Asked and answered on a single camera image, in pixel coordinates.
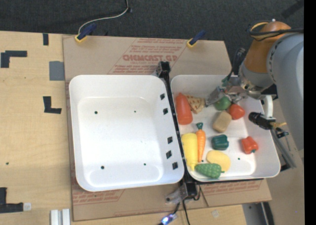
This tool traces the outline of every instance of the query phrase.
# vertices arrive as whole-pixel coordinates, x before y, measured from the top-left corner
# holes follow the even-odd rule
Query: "plastic carrot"
[[[206,134],[203,128],[203,123],[197,123],[198,130],[196,131],[197,134],[197,161],[200,163],[202,161],[204,148],[205,148],[205,142],[206,142]]]

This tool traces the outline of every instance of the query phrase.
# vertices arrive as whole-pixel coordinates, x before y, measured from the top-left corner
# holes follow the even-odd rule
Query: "blue clamp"
[[[187,46],[188,46],[189,48],[193,48],[193,47],[196,45],[197,41],[200,40],[200,39],[202,39],[205,34],[206,34],[206,31],[205,31],[205,30],[200,31],[200,32],[199,32],[198,34],[196,34],[192,39],[190,39],[190,40],[187,41]]]
[[[97,25],[95,23],[88,25],[81,33],[75,36],[75,40],[78,43],[84,41],[87,38],[86,36],[91,34],[96,28],[97,28]]]

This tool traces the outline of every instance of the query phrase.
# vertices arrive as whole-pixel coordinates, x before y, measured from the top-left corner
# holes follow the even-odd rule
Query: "wire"
[[[290,29],[285,29],[285,30],[269,31],[269,32],[254,32],[253,31],[255,28],[260,27],[262,25],[266,25],[269,22],[270,22],[269,20],[255,21],[254,23],[249,24],[246,31],[256,41],[263,41],[266,38],[276,37],[284,33],[304,33],[304,28],[290,28]]]
[[[201,197],[201,193],[202,193],[202,189],[201,189],[201,186],[199,185],[199,190],[198,190],[198,195],[197,195],[197,198],[193,198],[195,201],[198,201],[199,198]]]
[[[117,18],[117,17],[123,16],[123,15],[124,15],[125,13],[127,13],[127,11],[129,10],[128,0],[125,0],[125,2],[126,2],[126,9],[125,9],[121,14],[116,15],[116,16],[111,16],[111,17],[102,17],[102,18],[97,18],[97,19],[90,20],[90,21],[88,21],[88,22],[86,22],[86,23],[84,23],[83,25],[80,26],[80,28],[79,28],[79,30],[78,30],[78,34],[80,34],[81,29],[82,29],[85,25],[87,25],[87,24],[89,24],[89,23],[92,23],[92,22],[95,22],[95,21],[100,21],[100,20],[105,20],[105,19],[112,19],[112,18]]]
[[[180,202],[177,204],[176,209],[174,210],[174,212],[172,213],[173,215],[179,210],[180,207]]]
[[[182,200],[183,209],[184,209],[184,212],[186,213],[186,218],[187,218],[188,225],[190,225],[189,217],[188,217],[188,213],[187,213],[187,208],[186,208],[186,204],[184,203],[184,201],[185,201],[185,199]]]

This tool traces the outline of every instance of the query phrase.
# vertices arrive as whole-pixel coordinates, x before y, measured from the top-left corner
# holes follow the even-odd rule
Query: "white plastic bin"
[[[180,75],[171,80],[171,90],[175,101],[176,96],[189,94],[195,97],[206,98],[217,86],[221,85],[221,80],[225,76],[219,75]],[[226,131],[223,133],[228,137],[229,148],[223,153],[227,154],[231,160],[230,169],[221,174],[218,179],[210,178],[192,171],[188,167],[190,175],[200,181],[226,181],[226,180],[253,180],[261,178],[271,178],[280,172],[280,161],[273,142],[270,131],[264,130],[253,122],[249,121],[250,112],[263,113],[263,108],[259,100],[250,97],[243,99],[239,105],[244,108],[246,114],[243,118],[232,120]],[[203,130],[206,133],[206,146],[203,154],[203,163],[207,163],[206,154],[212,150],[211,139],[221,133],[212,128],[212,124],[220,112],[213,105],[204,108],[200,113],[193,114],[193,122],[189,125],[179,125],[180,135],[195,133],[198,129],[196,123],[203,122]],[[258,143],[259,149],[255,153],[245,154],[241,139],[248,136],[253,137]]]
[[[69,85],[76,178],[88,191],[175,183],[184,164],[164,82],[81,75]]]

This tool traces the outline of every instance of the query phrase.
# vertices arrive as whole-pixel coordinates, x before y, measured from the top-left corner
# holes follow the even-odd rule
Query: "toy vegetable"
[[[180,125],[187,125],[192,122],[193,116],[189,102],[182,93],[179,93],[176,97],[176,112]]]
[[[219,164],[224,172],[228,171],[231,166],[229,156],[219,150],[209,151],[206,155],[206,159],[211,164]]]
[[[212,179],[218,179],[222,173],[219,164],[197,164],[196,171]]]
[[[212,147],[215,150],[226,150],[229,146],[229,141],[226,135],[218,135],[212,138]]]
[[[204,153],[205,143],[206,143],[206,134],[203,128],[203,123],[197,123],[198,130],[196,131],[197,134],[197,161],[200,163],[202,161],[202,156]]]
[[[219,101],[214,103],[214,107],[219,111],[223,111],[223,110],[226,110],[228,107],[230,107],[231,104],[232,103],[229,100],[229,98],[224,96]]]
[[[228,109],[228,113],[233,120],[238,120],[245,115],[245,110],[240,105],[232,104]]]
[[[241,144],[246,154],[254,153],[259,148],[257,142],[250,136],[242,139]]]
[[[182,135],[181,140],[187,165],[194,171],[198,164],[198,137],[195,133],[189,133]]]
[[[226,111],[221,111],[213,123],[213,129],[220,133],[223,133],[226,131],[231,121],[232,121],[231,115]]]

